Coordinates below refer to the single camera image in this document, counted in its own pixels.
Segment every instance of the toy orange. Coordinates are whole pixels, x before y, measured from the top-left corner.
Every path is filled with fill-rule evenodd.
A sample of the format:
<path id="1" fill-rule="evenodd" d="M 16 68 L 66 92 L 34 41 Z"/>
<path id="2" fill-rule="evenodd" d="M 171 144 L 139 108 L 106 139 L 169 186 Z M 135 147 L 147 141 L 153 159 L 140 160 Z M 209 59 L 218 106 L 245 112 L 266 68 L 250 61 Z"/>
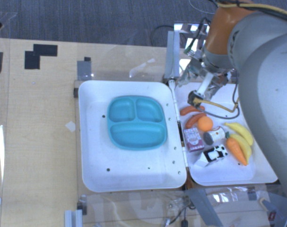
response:
<path id="1" fill-rule="evenodd" d="M 197 128 L 203 132 L 209 131 L 213 128 L 213 121 L 211 118 L 207 116 L 203 116 L 199 118 L 198 123 L 197 123 Z"/>

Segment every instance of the blue divided plate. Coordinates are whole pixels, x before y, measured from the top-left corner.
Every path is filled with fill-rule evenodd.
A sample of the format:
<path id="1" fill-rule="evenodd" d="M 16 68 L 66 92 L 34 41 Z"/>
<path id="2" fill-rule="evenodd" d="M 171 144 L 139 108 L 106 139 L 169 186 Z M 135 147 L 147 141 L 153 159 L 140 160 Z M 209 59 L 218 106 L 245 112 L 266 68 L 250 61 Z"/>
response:
<path id="1" fill-rule="evenodd" d="M 162 107 L 150 97 L 115 98 L 107 110 L 107 126 L 111 141 L 122 149 L 158 148 L 167 137 Z"/>

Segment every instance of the metal bracket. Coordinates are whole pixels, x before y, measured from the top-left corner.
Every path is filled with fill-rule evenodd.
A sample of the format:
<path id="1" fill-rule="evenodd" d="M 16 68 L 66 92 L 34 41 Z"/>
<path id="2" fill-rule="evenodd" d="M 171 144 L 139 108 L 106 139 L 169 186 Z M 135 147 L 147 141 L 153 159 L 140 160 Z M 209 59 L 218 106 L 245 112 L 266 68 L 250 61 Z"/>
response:
<path id="1" fill-rule="evenodd" d="M 65 211 L 64 226 L 65 227 L 83 227 L 82 210 Z"/>
<path id="2" fill-rule="evenodd" d="M 167 34 L 167 50 L 166 50 L 166 63 L 163 81 L 166 83 L 168 80 L 179 76 L 179 63 L 175 65 L 177 60 L 176 56 L 179 57 L 179 53 L 175 55 L 175 32 L 169 31 Z"/>

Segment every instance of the white tray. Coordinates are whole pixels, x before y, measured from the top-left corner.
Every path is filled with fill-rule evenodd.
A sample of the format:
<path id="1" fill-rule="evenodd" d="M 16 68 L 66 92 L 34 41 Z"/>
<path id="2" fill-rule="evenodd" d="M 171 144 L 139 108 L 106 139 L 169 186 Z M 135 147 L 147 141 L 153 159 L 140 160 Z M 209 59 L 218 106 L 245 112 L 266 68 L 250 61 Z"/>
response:
<path id="1" fill-rule="evenodd" d="M 82 177 L 94 192 L 177 188 L 186 180 L 185 163 L 169 87 L 158 82 L 86 81 L 79 87 Z M 109 103 L 119 96 L 148 96 L 160 103 L 167 140 L 145 151 L 115 146 L 107 130 Z"/>
<path id="2" fill-rule="evenodd" d="M 178 107 L 180 109 L 188 106 L 187 99 L 188 94 L 197 90 L 200 83 L 189 83 L 182 87 L 176 88 L 176 97 L 178 101 Z M 234 91 L 234 85 L 227 84 L 222 87 L 213 97 L 212 102 L 222 104 L 230 109 L 233 108 L 234 104 L 232 102 L 232 94 Z M 229 113 L 218 107 L 202 104 L 205 106 L 205 110 L 211 113 L 221 115 L 221 116 L 232 116 L 236 113 Z M 185 123 L 194 113 L 189 113 L 186 116 L 181 116 L 182 127 L 185 129 Z M 229 131 L 234 133 L 228 127 L 224 126 L 224 122 L 238 122 L 247 127 L 245 119 L 242 114 L 234 120 L 223 120 L 210 116 L 214 122 L 214 128 L 216 126 L 222 126 L 225 132 Z M 221 140 L 215 143 L 218 145 L 223 143 L 225 145 L 226 140 Z M 204 186 L 215 186 L 215 185 L 235 185 L 235 184 L 256 184 L 256 183 L 272 183 L 277 180 L 277 176 L 269 165 L 264 154 L 260 150 L 258 144 L 254 140 L 252 145 L 252 156 L 250 157 L 249 165 L 242 166 L 238 165 L 237 160 L 233 156 L 228 156 L 226 159 L 215 162 L 209 166 L 201 167 L 195 166 L 194 163 L 199 157 L 200 152 L 189 153 L 187 152 L 188 164 L 190 168 L 190 173 L 192 178 L 198 184 Z"/>

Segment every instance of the hinge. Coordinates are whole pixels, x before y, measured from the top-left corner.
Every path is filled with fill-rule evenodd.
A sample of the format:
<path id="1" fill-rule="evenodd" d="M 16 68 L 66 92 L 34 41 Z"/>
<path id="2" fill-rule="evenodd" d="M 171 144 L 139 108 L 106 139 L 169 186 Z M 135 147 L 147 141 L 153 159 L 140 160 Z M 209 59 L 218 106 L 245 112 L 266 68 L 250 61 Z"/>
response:
<path id="1" fill-rule="evenodd" d="M 73 91 L 73 95 L 74 95 L 74 98 L 78 98 L 78 88 L 74 88 L 74 91 Z"/>
<path id="2" fill-rule="evenodd" d="M 182 147 L 182 152 L 183 152 L 183 158 L 184 158 L 184 163 L 185 163 L 185 167 L 189 166 L 189 163 L 187 161 L 187 156 L 186 156 L 186 149 L 185 147 Z"/>
<path id="3" fill-rule="evenodd" d="M 178 102 L 177 102 L 177 98 L 176 98 L 176 94 L 175 94 L 175 87 L 176 87 L 175 81 L 173 79 L 169 80 L 168 81 L 168 86 L 169 86 L 169 88 L 172 91 L 172 97 L 173 97 L 173 102 L 174 102 L 174 108 L 175 108 L 177 121 L 180 121 L 180 113 L 179 113 L 179 108 L 178 108 Z"/>
<path id="4" fill-rule="evenodd" d="M 81 195 L 77 202 L 77 209 L 82 210 L 82 215 L 87 215 L 87 196 Z"/>

